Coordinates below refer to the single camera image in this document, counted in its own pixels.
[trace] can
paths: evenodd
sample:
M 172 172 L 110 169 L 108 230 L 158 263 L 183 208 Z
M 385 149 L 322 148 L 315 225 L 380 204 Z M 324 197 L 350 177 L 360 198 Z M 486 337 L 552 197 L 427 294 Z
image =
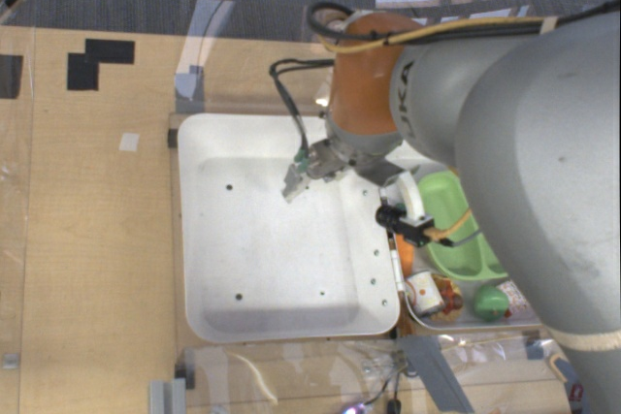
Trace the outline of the can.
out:
M 444 300 L 430 271 L 417 272 L 406 281 L 413 292 L 410 301 L 417 316 L 433 314 L 444 308 Z

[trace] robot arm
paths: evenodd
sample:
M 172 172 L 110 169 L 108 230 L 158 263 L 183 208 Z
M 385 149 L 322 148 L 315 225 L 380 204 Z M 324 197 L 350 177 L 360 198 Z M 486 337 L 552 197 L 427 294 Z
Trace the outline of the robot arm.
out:
M 290 199 L 305 181 L 348 169 L 382 185 L 401 172 L 385 156 L 402 140 L 456 167 L 481 230 L 592 407 L 613 412 L 621 404 L 618 1 L 602 11 L 612 12 L 561 19 L 543 35 L 539 22 L 530 32 L 468 28 L 473 36 L 420 39 L 411 33 L 427 28 L 405 17 L 357 16 L 346 33 L 382 34 L 379 44 L 338 53 L 327 138 L 311 146 L 305 168 L 294 162 L 283 193 Z M 416 45 L 388 42 L 386 32 L 406 30 Z M 429 228 L 388 208 L 377 221 L 409 230 L 416 244 Z

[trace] green plastic tray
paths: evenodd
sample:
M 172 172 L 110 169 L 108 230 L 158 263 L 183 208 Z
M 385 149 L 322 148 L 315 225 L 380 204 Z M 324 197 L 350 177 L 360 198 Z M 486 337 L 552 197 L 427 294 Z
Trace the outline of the green plastic tray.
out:
M 459 178 L 449 171 L 424 176 L 418 189 L 425 211 L 434 217 L 440 229 L 452 226 L 468 208 Z M 477 229 L 478 225 L 471 216 L 450 238 L 458 241 Z M 451 278 L 476 281 L 507 277 L 484 235 L 454 248 L 429 243 L 427 250 L 438 269 Z

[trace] wooden table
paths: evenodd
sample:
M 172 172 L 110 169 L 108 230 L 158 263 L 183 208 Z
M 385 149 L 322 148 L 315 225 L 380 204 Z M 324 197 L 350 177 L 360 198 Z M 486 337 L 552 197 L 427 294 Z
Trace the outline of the wooden table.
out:
M 19 37 L 19 28 L 2 30 L 3 38 Z M 84 52 L 86 38 L 135 41 L 135 64 L 102 64 L 99 91 L 67 91 L 67 54 Z M 0 394 L 2 388 L 9 392 L 0 398 L 2 412 L 16 412 L 11 389 L 20 378 L 21 414 L 147 413 L 148 383 L 173 376 L 178 326 L 166 136 L 184 42 L 184 37 L 36 32 L 21 365 L 13 376 L 0 376 Z M 218 40 L 211 50 L 205 71 L 213 99 L 239 105 L 251 96 L 264 111 L 277 109 L 278 102 L 266 72 L 270 62 L 323 55 L 312 44 L 231 40 Z M 312 78 L 289 80 L 303 103 L 311 102 L 325 75 Z M 25 98 L 22 92 L 18 101 Z M 136 151 L 119 150 L 125 133 L 140 135 Z M 321 346 L 326 356 L 315 363 L 313 375 L 329 381 L 322 361 L 335 361 L 329 357 L 333 345 Z M 282 357 L 264 357 L 262 364 L 278 371 L 285 363 Z M 535 365 L 523 363 L 520 377 L 529 377 Z M 270 377 L 282 393 L 293 381 L 277 372 Z M 466 393 L 478 408 L 495 398 L 510 412 L 569 412 L 561 384 L 546 378 L 512 384 L 505 371 L 502 383 L 474 382 Z M 346 397 L 316 391 L 315 398 L 283 395 L 278 406 L 240 401 L 229 412 L 332 412 Z M 415 385 L 404 387 L 402 399 L 404 413 L 435 412 Z

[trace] white tray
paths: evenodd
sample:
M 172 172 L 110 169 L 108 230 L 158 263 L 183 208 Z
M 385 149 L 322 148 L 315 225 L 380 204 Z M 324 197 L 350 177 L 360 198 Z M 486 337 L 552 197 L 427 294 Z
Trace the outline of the white tray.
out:
M 311 143 L 325 137 L 322 120 L 305 123 Z M 186 314 L 203 339 L 381 334 L 397 321 L 377 188 L 349 174 L 288 204 L 299 140 L 281 116 L 197 114 L 180 127 Z

